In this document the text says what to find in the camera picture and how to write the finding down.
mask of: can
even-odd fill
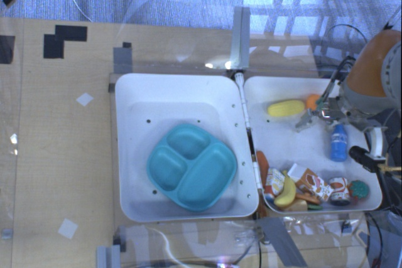
[[[350,203],[350,193],[347,188],[347,178],[332,178],[329,180],[330,186],[334,189],[330,196],[333,205],[345,206]]]
[[[275,168],[268,169],[268,175],[266,177],[266,184],[264,189],[264,196],[267,201],[274,201],[283,190],[283,184],[285,183],[285,176]]]

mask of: blue bottle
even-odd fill
[[[331,135],[331,160],[343,162],[347,157],[347,134],[342,124],[337,124]]]

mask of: black square marker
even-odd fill
[[[45,35],[43,39],[44,58],[64,58],[64,42],[56,40],[55,35]]]
[[[8,7],[10,4],[12,4],[15,0],[2,0],[2,2]]]
[[[14,58],[14,36],[0,35],[0,64],[11,64]]]
[[[64,26],[56,25],[57,41],[87,41],[87,30],[85,26]]]

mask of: blue plate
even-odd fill
[[[183,208],[201,212],[220,198],[232,181],[233,152],[207,131],[190,124],[173,128],[153,149],[148,178]]]

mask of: orange ball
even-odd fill
[[[306,108],[315,110],[317,108],[316,101],[321,97],[318,94],[311,94],[307,97]]]

